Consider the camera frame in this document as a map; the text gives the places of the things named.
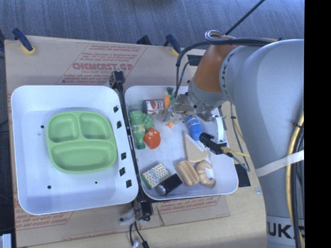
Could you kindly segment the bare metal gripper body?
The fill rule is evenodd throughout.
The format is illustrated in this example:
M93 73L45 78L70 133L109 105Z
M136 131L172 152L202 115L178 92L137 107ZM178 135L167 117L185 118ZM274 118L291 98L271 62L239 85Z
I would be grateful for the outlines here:
M213 121L214 110L225 102L223 94L177 94L173 112L175 114L198 116L204 121Z

